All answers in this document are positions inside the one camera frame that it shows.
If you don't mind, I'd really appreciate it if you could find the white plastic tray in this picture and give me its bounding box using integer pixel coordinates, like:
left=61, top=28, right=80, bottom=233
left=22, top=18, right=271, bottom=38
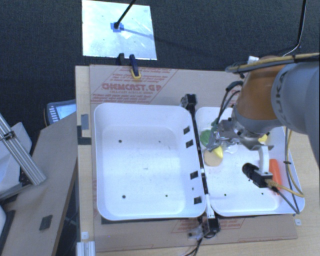
left=93, top=102, right=208, bottom=222
left=194, top=106, right=307, bottom=218

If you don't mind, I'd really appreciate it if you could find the orange carrot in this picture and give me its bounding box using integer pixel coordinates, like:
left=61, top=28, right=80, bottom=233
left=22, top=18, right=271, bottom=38
left=269, top=158, right=282, bottom=185

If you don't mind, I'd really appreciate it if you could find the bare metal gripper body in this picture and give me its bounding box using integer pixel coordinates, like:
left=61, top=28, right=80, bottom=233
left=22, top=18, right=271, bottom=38
left=215, top=118, right=275, bottom=151

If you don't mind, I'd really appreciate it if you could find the thin black and white rod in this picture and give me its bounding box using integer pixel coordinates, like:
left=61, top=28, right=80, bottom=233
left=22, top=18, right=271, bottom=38
left=186, top=101, right=215, bottom=222

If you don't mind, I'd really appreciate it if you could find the round tan biscuit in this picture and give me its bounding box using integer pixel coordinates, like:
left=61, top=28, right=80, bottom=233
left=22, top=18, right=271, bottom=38
left=203, top=150, right=223, bottom=167

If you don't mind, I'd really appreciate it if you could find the brown cardboard board red print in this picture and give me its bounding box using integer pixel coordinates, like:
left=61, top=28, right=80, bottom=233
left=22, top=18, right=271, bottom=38
left=88, top=64, right=299, bottom=253

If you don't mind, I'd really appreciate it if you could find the black cylinder on white bracket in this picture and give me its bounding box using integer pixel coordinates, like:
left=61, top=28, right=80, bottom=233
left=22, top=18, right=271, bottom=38
left=241, top=144, right=275, bottom=189

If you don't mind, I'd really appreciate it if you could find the black block with thin wires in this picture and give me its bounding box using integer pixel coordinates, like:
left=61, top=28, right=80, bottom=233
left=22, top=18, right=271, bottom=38
left=199, top=216, right=221, bottom=239
left=180, top=93, right=199, bottom=110

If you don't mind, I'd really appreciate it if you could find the green broccoli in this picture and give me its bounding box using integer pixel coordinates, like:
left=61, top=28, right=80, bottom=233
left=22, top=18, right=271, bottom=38
left=201, top=128, right=214, bottom=149

